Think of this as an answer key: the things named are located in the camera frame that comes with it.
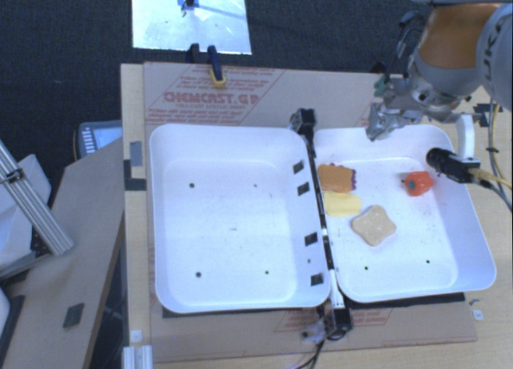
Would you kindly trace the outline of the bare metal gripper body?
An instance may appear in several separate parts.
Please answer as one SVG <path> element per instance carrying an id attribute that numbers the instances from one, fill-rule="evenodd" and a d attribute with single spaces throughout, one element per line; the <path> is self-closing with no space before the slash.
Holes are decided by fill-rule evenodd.
<path id="1" fill-rule="evenodd" d="M 454 110 L 461 99 L 440 92 L 422 78 L 378 81 L 378 98 L 383 115 L 401 115 L 406 124 L 416 124 L 423 117 L 452 124 L 460 117 Z"/>

